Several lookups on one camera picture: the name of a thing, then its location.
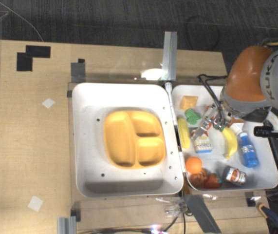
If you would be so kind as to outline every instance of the metal can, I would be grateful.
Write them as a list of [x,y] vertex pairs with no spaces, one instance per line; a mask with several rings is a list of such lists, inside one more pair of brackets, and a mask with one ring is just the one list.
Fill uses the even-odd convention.
[[234,185],[241,186],[246,182],[246,173],[228,166],[224,170],[223,178]]

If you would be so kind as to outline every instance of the water bottle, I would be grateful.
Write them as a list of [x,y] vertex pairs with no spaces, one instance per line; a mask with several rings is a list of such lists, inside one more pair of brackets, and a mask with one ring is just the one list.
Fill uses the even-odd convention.
[[241,152],[245,161],[245,166],[248,168],[256,167],[259,164],[257,160],[255,148],[250,143],[247,133],[242,132],[241,137]]

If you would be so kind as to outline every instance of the white paper square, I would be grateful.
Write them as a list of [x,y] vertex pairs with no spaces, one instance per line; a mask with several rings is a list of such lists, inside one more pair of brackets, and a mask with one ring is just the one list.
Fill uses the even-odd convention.
[[39,212],[41,206],[42,206],[43,200],[40,198],[33,196],[30,203],[28,204],[28,207],[33,209],[36,212]]
[[55,101],[52,100],[52,99],[50,99],[50,98],[46,99],[46,100],[42,103],[42,105],[44,105],[46,108],[50,108],[53,104],[55,104]]

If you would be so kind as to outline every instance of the yellow banana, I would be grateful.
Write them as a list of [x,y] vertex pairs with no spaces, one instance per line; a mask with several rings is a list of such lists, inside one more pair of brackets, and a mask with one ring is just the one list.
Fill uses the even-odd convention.
[[189,132],[188,132],[186,119],[184,119],[184,118],[178,119],[178,129],[179,129],[181,146],[184,149],[188,149],[191,145],[191,140],[189,138]]
[[237,151],[238,144],[235,134],[231,129],[225,127],[222,131],[223,136],[227,141],[227,155],[226,158],[230,159],[230,157]]

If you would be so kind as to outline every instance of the orange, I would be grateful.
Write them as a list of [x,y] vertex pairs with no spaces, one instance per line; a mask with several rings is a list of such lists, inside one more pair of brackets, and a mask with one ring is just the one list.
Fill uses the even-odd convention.
[[185,162],[186,170],[189,173],[197,174],[203,168],[203,162],[197,157],[189,157]]

